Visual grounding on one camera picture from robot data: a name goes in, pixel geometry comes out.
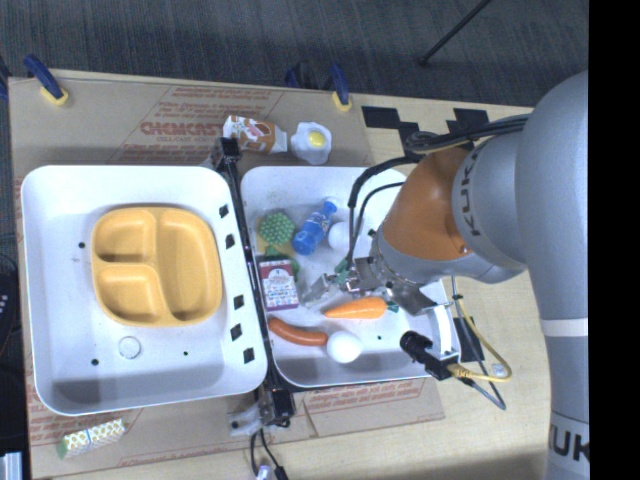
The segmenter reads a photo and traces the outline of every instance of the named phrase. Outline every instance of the blue bottle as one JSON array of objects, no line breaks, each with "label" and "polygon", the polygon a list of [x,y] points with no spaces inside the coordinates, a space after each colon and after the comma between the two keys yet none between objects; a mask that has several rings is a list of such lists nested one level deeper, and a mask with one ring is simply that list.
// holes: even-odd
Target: blue bottle
[{"label": "blue bottle", "polygon": [[322,209],[316,210],[302,225],[302,229],[293,237],[293,249],[303,256],[309,256],[329,231],[331,218],[338,210],[334,199],[327,199]]}]

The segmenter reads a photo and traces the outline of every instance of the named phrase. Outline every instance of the table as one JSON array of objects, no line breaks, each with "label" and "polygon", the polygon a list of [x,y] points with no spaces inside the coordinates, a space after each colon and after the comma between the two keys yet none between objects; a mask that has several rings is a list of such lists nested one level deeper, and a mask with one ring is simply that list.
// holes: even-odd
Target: table
[{"label": "table", "polygon": [[[56,72],[56,75],[63,82],[65,77],[103,81],[118,79],[117,76],[63,71]],[[131,83],[149,82],[140,77],[131,77],[127,80]],[[203,85],[213,88],[234,88],[231,84]],[[264,90],[265,88],[245,87],[245,89]],[[326,94],[320,92],[308,91],[303,94],[301,91],[295,92],[296,90],[281,88],[273,88],[273,90],[279,95],[278,101],[281,105],[282,101],[291,96],[289,98],[289,101],[292,101],[291,108],[297,105],[298,111],[304,108],[304,102],[301,103],[301,99],[311,98],[311,101],[318,103],[317,105],[314,103],[316,117],[322,117],[323,112],[326,113],[331,109],[328,103],[330,100],[326,98]],[[365,126],[361,118],[362,107],[396,109],[401,124],[415,123],[421,130],[438,133],[447,131],[447,120],[456,119],[454,109],[486,111],[490,120],[523,114],[530,110],[362,94],[353,94],[352,99],[353,108],[350,111],[352,117],[335,114],[335,120],[336,122],[342,120],[346,123],[345,126],[358,128],[365,137],[370,151],[360,152],[357,158],[351,157],[346,160],[343,158],[347,165],[353,164],[356,160],[362,164],[373,164],[402,154],[397,128]],[[43,127],[34,128],[37,123],[34,124],[33,119],[27,120],[18,116],[16,100],[17,98],[12,97],[12,125],[20,121],[19,126],[12,127],[14,165],[18,185],[20,177],[26,172],[38,165],[51,162],[52,159],[57,163],[65,163],[72,158],[75,159],[75,163],[91,163],[96,160],[95,155],[100,153],[96,148],[79,150],[79,146],[82,145],[82,134],[86,136],[87,128],[74,123],[69,123],[66,127],[65,139],[73,143],[73,147],[57,149],[55,154],[51,151],[46,153],[53,147],[48,140],[55,140],[53,139],[56,136],[55,126],[50,127],[51,130],[44,130]],[[283,121],[290,118],[290,116],[286,117],[286,112],[278,114],[275,110],[270,115],[276,118],[282,115]],[[97,134],[104,133],[104,130],[100,132],[97,125],[96,130],[90,131]],[[336,146],[339,147],[338,139],[336,139]],[[405,173],[410,169],[410,167],[398,168]],[[507,410],[500,411],[479,393],[466,389],[460,383],[452,380],[441,382],[437,384],[437,390],[444,407],[444,419],[272,445],[270,448],[273,454],[286,468],[290,478],[324,480],[420,477],[438,480],[461,478],[533,480],[541,477],[547,443],[550,385],[544,339],[539,327],[537,308],[528,275],[525,273],[493,286],[459,279],[458,289],[464,294],[467,308],[482,334],[513,368],[513,380],[500,385]],[[28,308],[25,306],[23,304],[23,316],[28,317],[26,315]],[[30,346],[28,339],[26,342],[28,352]],[[170,433],[171,429],[165,428],[164,431]],[[259,458],[267,458],[261,447],[258,448],[257,455]],[[87,454],[81,460],[89,464],[91,454]],[[138,480],[192,478],[244,480],[253,478],[253,475],[249,452],[242,449],[126,468],[83,472],[73,476],[75,479],[84,480],[123,477]]]}]

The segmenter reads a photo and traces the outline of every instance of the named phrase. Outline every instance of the black pole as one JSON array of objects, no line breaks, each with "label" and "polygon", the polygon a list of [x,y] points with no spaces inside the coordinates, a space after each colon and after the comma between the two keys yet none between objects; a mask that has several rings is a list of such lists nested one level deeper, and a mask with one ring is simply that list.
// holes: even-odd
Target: black pole
[{"label": "black pole", "polygon": [[440,41],[438,41],[438,43],[431,48],[431,50],[429,50],[426,54],[424,54],[422,57],[420,57],[418,59],[418,65],[420,66],[426,66],[428,60],[440,49],[442,48],[448,41],[449,39],[451,39],[454,35],[456,35],[460,29],[462,27],[464,27],[467,23],[469,23],[473,17],[478,14],[482,9],[484,9],[489,2],[491,2],[491,0],[482,0],[478,5],[476,5],[473,10],[471,12],[469,12],[469,14],[467,14],[461,21],[460,23],[458,23],[455,27],[453,27],[453,29],[451,29],[451,32],[449,32],[447,35],[445,35],[442,39],[440,39]]}]

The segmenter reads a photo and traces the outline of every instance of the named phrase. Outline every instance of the yellow cable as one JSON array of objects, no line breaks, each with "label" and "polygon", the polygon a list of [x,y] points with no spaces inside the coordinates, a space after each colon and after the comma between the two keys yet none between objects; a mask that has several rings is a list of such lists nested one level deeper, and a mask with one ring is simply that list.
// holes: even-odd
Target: yellow cable
[{"label": "yellow cable", "polygon": [[507,381],[511,380],[511,374],[512,374],[511,367],[502,358],[502,356],[500,354],[498,354],[494,350],[494,348],[487,342],[487,340],[485,340],[484,337],[480,334],[480,332],[478,331],[477,327],[473,323],[473,320],[471,320],[471,317],[469,317],[469,314],[465,310],[464,305],[462,304],[462,299],[456,300],[456,304],[458,304],[458,307],[460,308],[460,312],[462,313],[462,316],[464,316],[464,320],[465,320],[465,322],[467,322],[467,325],[473,331],[473,334],[475,334],[476,337],[478,338],[478,340],[480,341],[480,343],[482,343],[485,346],[485,348],[489,352],[491,352],[491,354],[493,354],[493,356],[498,361],[500,361],[500,364],[502,364],[502,366],[504,367],[504,369],[506,371],[506,375],[504,377],[495,377],[493,375],[484,375],[482,373],[473,372],[473,371],[465,368],[464,366],[462,366],[462,365],[460,365],[458,363],[450,364],[449,366],[447,366],[447,369],[451,372],[451,375],[453,375],[454,377],[460,377],[460,378],[463,378],[463,379],[486,380],[486,381],[489,381],[489,382],[507,382]]}]

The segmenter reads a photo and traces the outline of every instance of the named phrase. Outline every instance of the table surface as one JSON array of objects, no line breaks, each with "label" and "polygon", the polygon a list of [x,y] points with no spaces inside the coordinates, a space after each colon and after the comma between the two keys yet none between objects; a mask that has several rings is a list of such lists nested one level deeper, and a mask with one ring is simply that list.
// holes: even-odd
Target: table surface
[{"label": "table surface", "polygon": [[[445,133],[454,108],[486,110],[491,120],[530,109],[493,105],[352,95],[354,109],[395,108],[402,121]],[[398,132],[367,128],[373,162],[401,156]],[[410,167],[398,170],[408,173]],[[381,430],[275,444],[270,447],[292,480],[540,478],[550,412],[549,368],[538,312],[527,273],[498,285],[458,279],[468,311],[483,336],[509,362],[513,379],[498,385],[507,410],[459,382],[438,383],[445,418]],[[445,288],[450,294],[448,284]],[[269,463],[258,446],[257,459]],[[73,475],[75,479],[249,480],[248,450],[170,460]]]}]

